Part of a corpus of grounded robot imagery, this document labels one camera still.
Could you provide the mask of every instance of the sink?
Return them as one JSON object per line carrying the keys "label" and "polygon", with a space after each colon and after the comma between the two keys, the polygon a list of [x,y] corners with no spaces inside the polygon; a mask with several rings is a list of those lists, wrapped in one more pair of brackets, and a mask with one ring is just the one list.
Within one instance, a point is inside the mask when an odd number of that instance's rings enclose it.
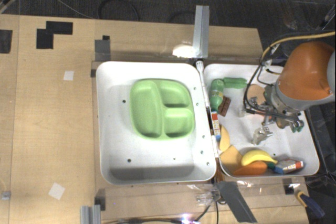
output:
{"label": "sink", "polygon": [[198,182],[216,171],[197,70],[104,62],[97,69],[100,163],[111,184]]}

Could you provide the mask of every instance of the orange toy vegetable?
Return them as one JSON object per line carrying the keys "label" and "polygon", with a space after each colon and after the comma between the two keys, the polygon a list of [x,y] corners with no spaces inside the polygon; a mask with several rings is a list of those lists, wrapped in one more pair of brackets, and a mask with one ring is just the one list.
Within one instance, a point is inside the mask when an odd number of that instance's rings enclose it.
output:
{"label": "orange toy vegetable", "polygon": [[246,166],[242,166],[241,168],[235,170],[233,172],[234,176],[254,176],[254,175],[262,175],[267,170],[267,164],[263,161],[256,161],[250,163]]}

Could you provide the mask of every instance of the banana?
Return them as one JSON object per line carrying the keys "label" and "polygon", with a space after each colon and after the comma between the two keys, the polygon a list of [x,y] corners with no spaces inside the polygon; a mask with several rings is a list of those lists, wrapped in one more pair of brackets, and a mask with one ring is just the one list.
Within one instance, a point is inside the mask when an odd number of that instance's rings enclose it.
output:
{"label": "banana", "polygon": [[264,162],[272,162],[277,164],[278,161],[272,159],[271,156],[262,150],[252,150],[247,152],[241,159],[241,165],[246,166],[255,161],[264,161]]}

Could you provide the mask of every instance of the green bowl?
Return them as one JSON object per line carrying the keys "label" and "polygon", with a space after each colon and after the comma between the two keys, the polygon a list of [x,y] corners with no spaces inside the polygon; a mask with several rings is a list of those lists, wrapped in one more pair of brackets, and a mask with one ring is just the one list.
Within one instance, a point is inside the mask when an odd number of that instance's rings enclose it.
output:
{"label": "green bowl", "polygon": [[189,135],[195,128],[191,96],[177,81],[137,81],[131,89],[130,111],[133,128],[143,137],[177,138]]}

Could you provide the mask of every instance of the blue tool handle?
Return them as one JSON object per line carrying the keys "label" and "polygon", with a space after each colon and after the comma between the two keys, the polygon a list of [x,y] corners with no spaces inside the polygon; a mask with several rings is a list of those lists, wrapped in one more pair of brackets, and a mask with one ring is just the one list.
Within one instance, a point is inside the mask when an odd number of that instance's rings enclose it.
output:
{"label": "blue tool handle", "polygon": [[301,194],[300,198],[304,201],[307,207],[309,207],[312,210],[312,212],[317,218],[323,218],[323,216],[326,214],[312,198],[308,197],[305,194]]}

